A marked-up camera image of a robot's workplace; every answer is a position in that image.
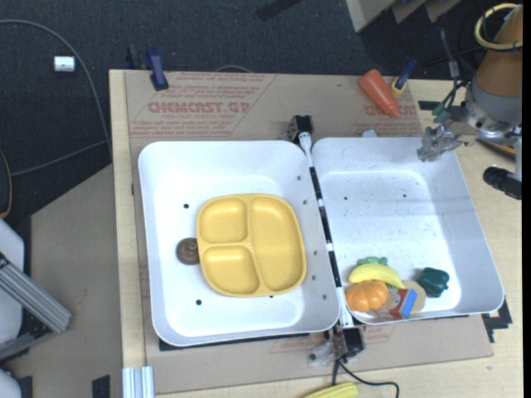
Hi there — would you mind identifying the tan biscuit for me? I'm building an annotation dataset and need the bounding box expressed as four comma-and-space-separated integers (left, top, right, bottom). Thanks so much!
401, 279, 428, 313

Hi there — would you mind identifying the dark green pepper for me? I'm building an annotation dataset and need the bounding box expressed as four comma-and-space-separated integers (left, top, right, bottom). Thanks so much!
416, 267, 451, 299

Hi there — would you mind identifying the red and blue carton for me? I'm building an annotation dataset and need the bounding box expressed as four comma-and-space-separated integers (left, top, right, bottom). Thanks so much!
387, 288, 419, 321

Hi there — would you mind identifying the thin black and white rod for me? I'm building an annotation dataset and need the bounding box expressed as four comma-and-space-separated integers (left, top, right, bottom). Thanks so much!
299, 132, 352, 328

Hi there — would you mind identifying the orange carrot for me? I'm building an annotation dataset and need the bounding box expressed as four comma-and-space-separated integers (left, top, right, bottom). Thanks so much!
358, 69, 402, 119

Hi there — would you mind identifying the white plastic tray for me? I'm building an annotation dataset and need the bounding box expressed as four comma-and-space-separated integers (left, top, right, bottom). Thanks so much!
309, 135, 506, 327
137, 139, 343, 347

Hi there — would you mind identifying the black cylinder on white bracket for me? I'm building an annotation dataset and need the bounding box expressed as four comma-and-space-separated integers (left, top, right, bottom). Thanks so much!
482, 136, 523, 201

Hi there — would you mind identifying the brown cardboard board red print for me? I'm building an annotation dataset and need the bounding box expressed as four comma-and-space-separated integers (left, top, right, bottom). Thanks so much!
124, 70, 495, 396

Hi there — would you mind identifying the yellow corn cob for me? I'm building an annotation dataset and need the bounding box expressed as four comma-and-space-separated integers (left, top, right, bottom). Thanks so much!
301, 381, 359, 398

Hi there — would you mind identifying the orange pumpkin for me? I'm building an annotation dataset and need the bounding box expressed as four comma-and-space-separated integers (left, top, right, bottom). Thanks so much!
344, 279, 390, 313

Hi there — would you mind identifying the yellow banana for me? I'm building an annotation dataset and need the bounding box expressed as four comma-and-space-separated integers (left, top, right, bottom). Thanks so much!
348, 263, 407, 290

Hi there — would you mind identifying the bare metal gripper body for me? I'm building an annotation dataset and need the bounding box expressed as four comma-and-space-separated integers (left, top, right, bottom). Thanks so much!
423, 104, 523, 145

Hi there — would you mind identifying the brown doughnut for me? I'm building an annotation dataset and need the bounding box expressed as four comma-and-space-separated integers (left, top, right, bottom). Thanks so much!
174, 236, 202, 266

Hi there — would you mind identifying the yellow divided plate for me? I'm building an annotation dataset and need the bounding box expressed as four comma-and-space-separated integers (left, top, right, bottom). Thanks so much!
195, 192, 309, 299

